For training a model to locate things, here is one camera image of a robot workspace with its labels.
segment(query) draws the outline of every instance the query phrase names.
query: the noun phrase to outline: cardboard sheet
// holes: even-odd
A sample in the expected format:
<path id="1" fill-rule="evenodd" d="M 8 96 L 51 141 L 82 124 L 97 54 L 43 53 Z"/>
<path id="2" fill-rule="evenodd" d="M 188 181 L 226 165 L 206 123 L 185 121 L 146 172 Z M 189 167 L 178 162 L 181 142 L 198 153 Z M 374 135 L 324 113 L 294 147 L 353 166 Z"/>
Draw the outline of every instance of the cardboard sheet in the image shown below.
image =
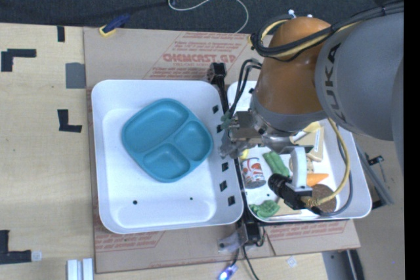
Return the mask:
<path id="1" fill-rule="evenodd" d="M 118 235 L 101 224 L 96 195 L 95 149 L 90 93 L 106 79 L 203 79 L 212 62 L 226 64 L 227 85 L 238 80 L 248 58 L 261 57 L 251 50 L 246 34 L 187 31 L 117 30 L 102 37 L 97 28 L 84 28 L 89 151 L 94 206 L 94 245 L 97 273 L 141 270 L 165 266 L 231 260 L 219 252 L 217 240 L 236 229 L 212 226 L 187 230 Z M 250 80 L 258 72 L 252 71 Z M 355 249 L 360 246 L 352 220 L 284 224 L 266 227 L 268 239 L 249 250 L 250 258 Z"/>

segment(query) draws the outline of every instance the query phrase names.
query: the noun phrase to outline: white tray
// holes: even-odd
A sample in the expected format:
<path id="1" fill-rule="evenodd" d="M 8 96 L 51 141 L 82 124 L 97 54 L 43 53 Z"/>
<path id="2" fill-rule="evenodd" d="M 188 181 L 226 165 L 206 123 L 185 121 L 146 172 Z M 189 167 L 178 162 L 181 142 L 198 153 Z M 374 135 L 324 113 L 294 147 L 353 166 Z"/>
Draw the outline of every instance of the white tray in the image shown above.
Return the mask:
<path id="1" fill-rule="evenodd" d="M 190 109 L 213 137 L 213 151 L 176 182 L 154 180 L 130 157 L 121 141 L 123 125 L 162 98 Z M 138 233 L 231 224 L 243 213 L 232 159 L 217 152 L 223 115 L 219 93 L 203 81 L 107 80 L 92 91 L 99 215 L 115 233 Z"/>
<path id="2" fill-rule="evenodd" d="M 251 101 L 251 94 L 249 91 L 256 85 L 256 81 L 248 81 L 246 88 L 243 91 L 243 95 L 238 102 L 237 111 L 246 111 L 249 109 Z M 228 88 L 228 101 L 231 104 L 234 101 L 236 87 L 238 83 L 232 83 Z M 320 124 L 324 127 L 324 152 L 322 162 L 314 163 L 314 172 L 328 173 L 329 176 L 320 183 L 327 185 L 332 190 L 336 190 L 337 186 L 341 183 L 345 164 L 337 147 L 337 137 L 327 120 L 320 121 Z M 259 218 L 262 222 L 307 222 L 307 221 L 319 221 L 319 220 L 338 220 L 338 219 L 350 219 L 350 218 L 362 218 L 370 213 L 372 201 L 366 178 L 360 163 L 360 159 L 357 154 L 356 144 L 351 132 L 339 129 L 340 133 L 346 143 L 347 150 L 350 157 L 350 166 L 353 181 L 353 197 L 350 205 L 341 214 L 335 216 L 318 216 L 313 212 L 303 209 L 300 214 L 283 214 L 281 216 L 273 216 L 270 218 Z M 260 160 L 262 172 L 265 179 L 268 181 L 272 174 L 271 168 L 268 166 L 263 158 L 263 154 L 270 151 L 266 147 L 255 147 L 249 150 L 248 157 L 258 157 Z M 282 161 L 288 166 L 290 155 L 281 155 Z M 344 189 L 336 197 L 337 207 L 339 209 L 345 204 L 348 199 L 349 186 L 348 183 Z M 273 193 L 273 191 L 267 186 L 267 184 L 256 188 L 256 189 L 245 189 L 247 203 L 260 205 L 267 199 L 271 199 L 278 202 L 279 198 Z"/>

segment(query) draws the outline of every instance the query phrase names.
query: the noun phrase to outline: blue led light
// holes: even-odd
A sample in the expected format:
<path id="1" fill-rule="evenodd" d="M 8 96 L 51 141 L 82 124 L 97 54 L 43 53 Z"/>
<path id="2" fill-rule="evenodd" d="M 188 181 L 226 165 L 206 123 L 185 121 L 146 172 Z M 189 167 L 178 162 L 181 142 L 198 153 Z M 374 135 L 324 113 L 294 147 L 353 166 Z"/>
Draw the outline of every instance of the blue led light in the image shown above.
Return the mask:
<path id="1" fill-rule="evenodd" d="M 228 273 L 226 271 L 223 271 L 220 275 L 219 275 L 219 280 L 227 280 L 228 279 Z"/>

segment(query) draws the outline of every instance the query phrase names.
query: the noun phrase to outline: black tape marking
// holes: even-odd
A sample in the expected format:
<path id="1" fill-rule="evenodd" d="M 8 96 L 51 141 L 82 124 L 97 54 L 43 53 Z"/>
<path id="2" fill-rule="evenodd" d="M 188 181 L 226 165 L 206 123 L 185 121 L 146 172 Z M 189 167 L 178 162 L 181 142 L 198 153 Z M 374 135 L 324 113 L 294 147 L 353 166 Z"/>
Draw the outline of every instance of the black tape marking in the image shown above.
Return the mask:
<path id="1" fill-rule="evenodd" d="M 58 42 L 65 42 L 66 41 L 66 33 L 64 31 L 63 26 L 57 26 L 57 41 Z"/>
<path id="2" fill-rule="evenodd" d="M 68 124 L 68 110 L 57 110 L 58 121 L 60 122 L 60 128 L 58 130 L 64 132 L 81 132 L 82 125 L 69 125 Z"/>
<path id="3" fill-rule="evenodd" d="M 66 63 L 66 88 L 86 88 L 85 65 L 80 63 Z"/>
<path id="4" fill-rule="evenodd" d="M 34 58 L 37 56 L 36 49 L 7 49 L 6 52 L 1 52 L 1 71 L 13 71 L 13 58 L 14 57 L 27 57 Z"/>
<path id="5" fill-rule="evenodd" d="M 7 72 L 13 69 L 13 57 L 7 52 L 1 52 L 1 71 Z"/>
<path id="6" fill-rule="evenodd" d="M 9 230 L 0 231 L 0 265 L 31 262 L 31 250 L 9 251 Z"/>

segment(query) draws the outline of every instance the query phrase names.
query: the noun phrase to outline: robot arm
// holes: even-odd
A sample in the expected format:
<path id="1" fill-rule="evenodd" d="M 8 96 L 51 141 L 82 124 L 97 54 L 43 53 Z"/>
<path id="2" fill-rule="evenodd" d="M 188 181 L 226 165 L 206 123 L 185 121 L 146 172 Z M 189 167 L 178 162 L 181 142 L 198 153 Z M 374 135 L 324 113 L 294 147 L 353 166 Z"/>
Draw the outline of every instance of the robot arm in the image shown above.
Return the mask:
<path id="1" fill-rule="evenodd" d="M 251 42 L 264 62 L 249 110 L 226 116 L 222 156 L 236 158 L 257 144 L 282 153 L 294 146 L 290 136 L 329 118 L 351 132 L 393 140 L 404 171 L 404 2 L 335 25 L 281 16 Z"/>

